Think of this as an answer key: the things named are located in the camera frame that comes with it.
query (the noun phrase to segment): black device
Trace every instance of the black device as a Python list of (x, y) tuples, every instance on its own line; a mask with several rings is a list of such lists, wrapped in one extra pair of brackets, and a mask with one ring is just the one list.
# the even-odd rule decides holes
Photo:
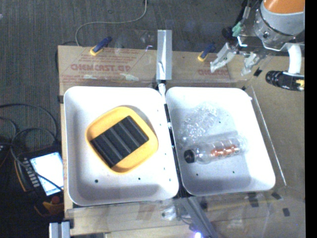
[(266, 74), (265, 80), (273, 86), (291, 91), (303, 91), (305, 88), (305, 76), (287, 71), (271, 70)]
[(63, 211), (63, 163), (60, 146), (54, 145), (16, 156), (15, 170), (24, 192), (41, 216)]

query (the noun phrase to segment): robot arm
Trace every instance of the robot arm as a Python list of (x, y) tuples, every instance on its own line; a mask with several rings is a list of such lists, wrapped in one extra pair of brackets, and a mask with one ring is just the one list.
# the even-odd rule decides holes
[[(305, 0), (262, 0), (257, 9), (255, 19), (250, 23), (248, 15), (250, 7), (246, 7), (247, 16), (238, 22), (232, 29), (237, 38), (234, 45), (226, 43), (217, 54), (217, 59), (211, 62), (211, 72), (227, 64), (235, 54), (248, 52), (245, 67), (241, 74), (251, 72), (254, 65), (271, 52), (287, 51), (290, 57), (290, 66), (287, 72), (270, 71), (266, 81), (275, 86), (288, 90), (303, 91), (304, 76), (300, 75), (301, 46), (296, 43), (296, 36), (305, 29)], [(254, 39), (260, 40), (261, 47), (254, 46)]]

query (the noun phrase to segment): screen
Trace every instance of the screen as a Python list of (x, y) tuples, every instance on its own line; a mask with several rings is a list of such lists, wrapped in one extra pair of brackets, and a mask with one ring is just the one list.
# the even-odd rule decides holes
[[(58, 152), (50, 153), (30, 160), (31, 164), (38, 174), (54, 182), (57, 186), (63, 188), (63, 162)], [(39, 177), (42, 187), (47, 196), (60, 191), (59, 188), (49, 181)]]

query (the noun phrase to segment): clear plastic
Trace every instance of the clear plastic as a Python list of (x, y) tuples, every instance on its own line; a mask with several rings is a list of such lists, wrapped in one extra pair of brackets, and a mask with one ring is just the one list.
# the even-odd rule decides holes
[(197, 105), (183, 121), (178, 132), (178, 142), (182, 147), (196, 144), (208, 135), (218, 116), (218, 110), (208, 102)]
[(208, 164), (232, 157), (245, 154), (247, 151), (247, 140), (241, 135), (218, 140), (214, 142), (201, 142), (196, 145), (186, 147), (184, 158), (187, 163), (197, 162)]

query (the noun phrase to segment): yellow tray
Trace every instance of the yellow tray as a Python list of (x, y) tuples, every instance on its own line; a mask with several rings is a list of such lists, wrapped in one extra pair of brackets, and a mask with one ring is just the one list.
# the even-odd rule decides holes
[[(105, 159), (94, 148), (90, 141), (98, 137), (100, 134), (102, 134), (127, 116), (130, 116), (136, 122), (136, 124), (141, 128), (141, 130), (149, 138), (149, 140), (110, 168)], [(137, 168), (152, 154), (154, 154), (159, 147), (158, 139), (151, 128), (135, 111), (128, 107), (117, 107), (98, 117), (87, 127), (85, 131), (85, 139), (87, 144), (91, 147), (94, 153), (96, 153), (102, 159), (109, 170), (116, 174), (126, 174)]]

